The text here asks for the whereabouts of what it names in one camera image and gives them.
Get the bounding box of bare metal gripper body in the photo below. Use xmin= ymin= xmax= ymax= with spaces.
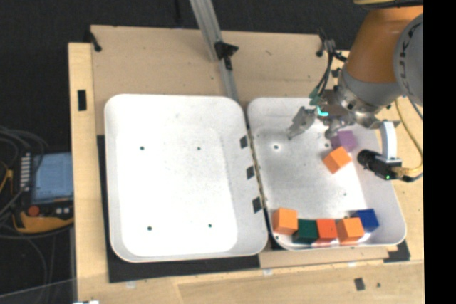
xmin=316 ymin=88 xmax=383 ymax=130

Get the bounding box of purple cube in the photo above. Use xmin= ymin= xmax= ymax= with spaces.
xmin=330 ymin=130 xmax=358 ymax=152

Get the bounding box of orange cube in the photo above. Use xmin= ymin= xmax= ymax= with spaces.
xmin=272 ymin=207 xmax=299 ymax=236
xmin=322 ymin=146 xmax=353 ymax=174
xmin=336 ymin=216 xmax=366 ymax=245

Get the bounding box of white plastic tray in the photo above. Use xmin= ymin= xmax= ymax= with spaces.
xmin=103 ymin=93 xmax=269 ymax=263
xmin=246 ymin=96 xmax=407 ymax=252

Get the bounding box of thin black and white rod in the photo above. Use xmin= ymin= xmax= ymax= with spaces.
xmin=245 ymin=117 xmax=269 ymax=225

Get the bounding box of blue cube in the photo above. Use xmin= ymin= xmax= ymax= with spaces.
xmin=352 ymin=208 xmax=380 ymax=231

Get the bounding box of red cube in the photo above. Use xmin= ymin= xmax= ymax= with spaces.
xmin=315 ymin=218 xmax=338 ymax=242

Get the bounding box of green cube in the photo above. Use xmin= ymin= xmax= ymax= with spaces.
xmin=292 ymin=219 xmax=319 ymax=244

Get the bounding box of pale brown flat board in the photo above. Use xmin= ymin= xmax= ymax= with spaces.
xmin=89 ymin=23 xmax=399 ymax=270

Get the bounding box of black cylinder on white bracket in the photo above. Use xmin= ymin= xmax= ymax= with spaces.
xmin=357 ymin=120 xmax=403 ymax=182

